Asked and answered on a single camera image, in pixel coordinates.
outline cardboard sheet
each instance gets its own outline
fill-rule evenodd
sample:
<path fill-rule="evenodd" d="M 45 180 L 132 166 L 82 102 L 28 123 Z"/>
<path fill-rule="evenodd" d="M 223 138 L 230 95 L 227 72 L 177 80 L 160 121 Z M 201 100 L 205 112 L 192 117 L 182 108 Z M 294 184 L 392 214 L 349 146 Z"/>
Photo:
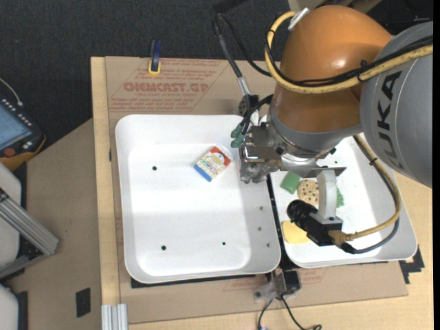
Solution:
<path fill-rule="evenodd" d="M 243 313 L 261 310 L 254 290 L 266 283 L 259 275 L 224 280 L 133 288 L 124 264 L 124 237 L 114 129 L 132 113 L 237 113 L 241 92 L 226 60 L 162 59 L 162 72 L 148 74 L 148 59 L 106 57 L 111 161 L 121 302 L 127 303 L 131 324 Z M 261 97 L 274 90 L 274 80 L 238 62 L 250 91 Z M 408 294 L 399 263 L 344 265 L 298 269 L 302 288 L 289 299 L 292 307 L 389 298 Z"/>

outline white tray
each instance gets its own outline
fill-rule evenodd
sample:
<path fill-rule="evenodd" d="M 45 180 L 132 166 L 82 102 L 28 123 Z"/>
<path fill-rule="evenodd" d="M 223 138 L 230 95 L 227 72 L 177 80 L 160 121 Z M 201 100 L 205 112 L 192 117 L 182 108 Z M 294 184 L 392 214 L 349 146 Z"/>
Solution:
<path fill-rule="evenodd" d="M 393 199 L 376 170 L 360 151 L 353 138 L 349 137 L 337 145 L 333 155 L 319 160 L 320 166 L 344 166 L 347 169 L 337 178 L 337 187 L 344 197 L 344 205 L 337 209 L 337 216 L 344 223 L 342 231 L 357 232 L 371 228 L 388 220 L 395 211 Z M 286 209 L 298 198 L 281 188 L 286 172 L 271 174 L 278 215 L 281 222 L 289 220 Z M 388 236 L 392 226 L 370 236 L 350 242 L 355 248 L 376 244 Z M 319 247 L 312 241 L 293 245 L 285 242 L 289 258 L 300 267 L 324 267 L 351 263 L 371 263 L 403 260 L 417 251 L 417 241 L 408 213 L 403 204 L 397 234 L 385 245 L 365 254 L 348 254 L 335 246 Z"/>
<path fill-rule="evenodd" d="M 212 182 L 194 163 L 230 148 L 237 115 L 128 115 L 115 139 L 125 264 L 141 283 L 272 271 L 279 263 L 266 183 L 240 180 L 238 151 Z"/>

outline dark gray floor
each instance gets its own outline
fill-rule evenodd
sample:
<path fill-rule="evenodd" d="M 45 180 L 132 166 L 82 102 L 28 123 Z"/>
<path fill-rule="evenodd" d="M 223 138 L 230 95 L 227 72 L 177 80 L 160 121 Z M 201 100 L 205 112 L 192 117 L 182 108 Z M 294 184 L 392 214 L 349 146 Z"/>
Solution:
<path fill-rule="evenodd" d="M 0 0 L 0 77 L 22 97 L 49 146 L 91 117 L 91 56 L 148 56 L 159 39 L 162 56 L 224 58 L 211 25 L 220 11 L 250 56 L 262 60 L 267 26 L 288 9 L 287 0 Z M 433 0 L 388 0 L 371 16 L 398 30 L 403 20 L 432 18 L 432 10 Z"/>

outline white wire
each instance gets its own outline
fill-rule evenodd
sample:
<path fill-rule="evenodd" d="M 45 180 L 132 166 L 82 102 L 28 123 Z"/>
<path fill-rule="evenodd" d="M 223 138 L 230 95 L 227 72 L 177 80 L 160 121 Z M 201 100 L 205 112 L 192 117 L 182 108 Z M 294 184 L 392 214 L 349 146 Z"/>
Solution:
<path fill-rule="evenodd" d="M 4 79 L 2 79 L 2 77 L 0 77 L 0 82 L 2 82 L 12 92 L 12 94 L 14 94 L 14 96 L 16 98 L 16 104 L 19 105 L 20 107 L 22 107 L 23 103 L 21 102 L 20 97 L 16 93 L 16 91 Z"/>

